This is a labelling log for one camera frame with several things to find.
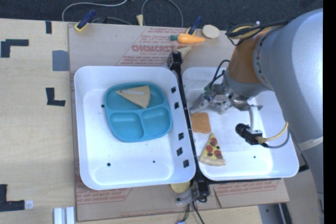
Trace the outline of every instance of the carrot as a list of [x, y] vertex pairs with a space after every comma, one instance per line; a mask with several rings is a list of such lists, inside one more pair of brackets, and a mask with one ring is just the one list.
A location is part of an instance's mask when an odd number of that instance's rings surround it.
[[171, 40], [177, 40], [181, 44], [192, 44], [205, 41], [205, 38], [193, 36], [189, 34], [179, 34], [178, 36], [171, 36]]

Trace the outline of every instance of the robotic hand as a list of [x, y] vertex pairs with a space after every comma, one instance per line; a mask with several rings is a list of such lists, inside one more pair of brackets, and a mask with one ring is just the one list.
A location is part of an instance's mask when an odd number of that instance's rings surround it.
[[[272, 25], [237, 26], [226, 35], [240, 41], [226, 71], [217, 75], [222, 62], [191, 112], [211, 103], [221, 105], [222, 111], [230, 106], [251, 110], [250, 98], [265, 90], [274, 91], [291, 137], [312, 172], [320, 222], [324, 223], [323, 9]], [[214, 85], [220, 76], [223, 83]], [[246, 131], [248, 125], [236, 127], [242, 137]]]

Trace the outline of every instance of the blue divided plate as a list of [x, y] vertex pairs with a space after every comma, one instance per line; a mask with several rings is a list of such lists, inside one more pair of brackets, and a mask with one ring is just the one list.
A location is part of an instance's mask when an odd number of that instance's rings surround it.
[[[128, 101], [116, 91], [148, 85], [151, 98], [147, 108]], [[138, 142], [161, 137], [172, 127], [171, 110], [164, 92], [150, 82], [124, 83], [109, 88], [104, 108], [112, 133], [121, 141]]]

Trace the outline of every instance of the light wood surface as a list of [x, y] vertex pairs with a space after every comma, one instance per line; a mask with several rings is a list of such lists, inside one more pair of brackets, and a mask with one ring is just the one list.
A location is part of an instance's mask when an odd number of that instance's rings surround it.
[[[68, 51], [67, 23], [0, 19], [0, 40], [29, 39], [0, 58], [0, 184], [7, 200], [32, 200], [34, 208], [0, 212], [0, 223], [52, 223], [57, 207], [76, 206], [70, 74], [53, 71], [52, 51]], [[47, 105], [46, 88], [65, 106]], [[205, 223], [260, 224], [257, 206], [203, 210]], [[183, 214], [85, 223], [176, 223]], [[201, 223], [192, 212], [188, 224]]]

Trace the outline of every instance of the toy pizza slice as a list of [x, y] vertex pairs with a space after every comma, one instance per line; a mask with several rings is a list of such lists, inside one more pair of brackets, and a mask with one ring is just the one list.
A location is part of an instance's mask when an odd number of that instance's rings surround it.
[[148, 85], [118, 90], [115, 92], [143, 109], [147, 108], [151, 98], [151, 90]]
[[218, 141], [214, 133], [210, 135], [209, 140], [199, 157], [199, 161], [212, 166], [222, 166], [226, 164], [222, 156], [222, 150], [219, 148]]

